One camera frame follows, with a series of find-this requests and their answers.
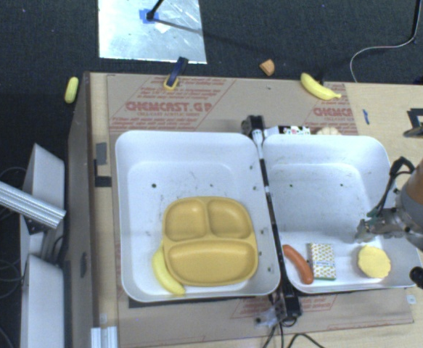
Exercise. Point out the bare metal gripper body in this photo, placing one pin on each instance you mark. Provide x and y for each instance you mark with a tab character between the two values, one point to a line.
396	223

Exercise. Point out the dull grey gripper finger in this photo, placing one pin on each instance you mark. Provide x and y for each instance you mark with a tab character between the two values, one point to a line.
362	230
374	226

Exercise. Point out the yellow round biscuit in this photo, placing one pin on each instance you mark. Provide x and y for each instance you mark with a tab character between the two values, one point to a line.
373	261

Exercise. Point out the white plastic tray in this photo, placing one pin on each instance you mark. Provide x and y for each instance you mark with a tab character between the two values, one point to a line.
182	169
323	194

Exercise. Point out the orange sausage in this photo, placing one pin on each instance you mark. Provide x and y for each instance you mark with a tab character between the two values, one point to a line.
298	263

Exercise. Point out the thin black and white rod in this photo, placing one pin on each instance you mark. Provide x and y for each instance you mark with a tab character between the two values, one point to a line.
267	190

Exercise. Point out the beige bread roll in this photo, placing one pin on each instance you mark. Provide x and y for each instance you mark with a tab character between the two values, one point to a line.
329	131

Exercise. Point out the white printed small carton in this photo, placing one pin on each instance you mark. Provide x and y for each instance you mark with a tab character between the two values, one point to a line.
294	130

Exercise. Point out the yellow banana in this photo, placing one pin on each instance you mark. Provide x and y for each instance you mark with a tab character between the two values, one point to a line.
318	88
164	276

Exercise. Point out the yellow divided plate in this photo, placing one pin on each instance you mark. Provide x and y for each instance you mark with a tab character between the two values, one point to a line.
209	256

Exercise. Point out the orange-brown bread slice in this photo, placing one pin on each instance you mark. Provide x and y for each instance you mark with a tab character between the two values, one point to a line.
267	67

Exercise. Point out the brown cardboard board red print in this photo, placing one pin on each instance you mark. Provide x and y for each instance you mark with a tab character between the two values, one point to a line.
196	103

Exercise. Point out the yellow oblong toy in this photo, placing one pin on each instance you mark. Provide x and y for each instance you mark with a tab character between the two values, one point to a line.
71	90

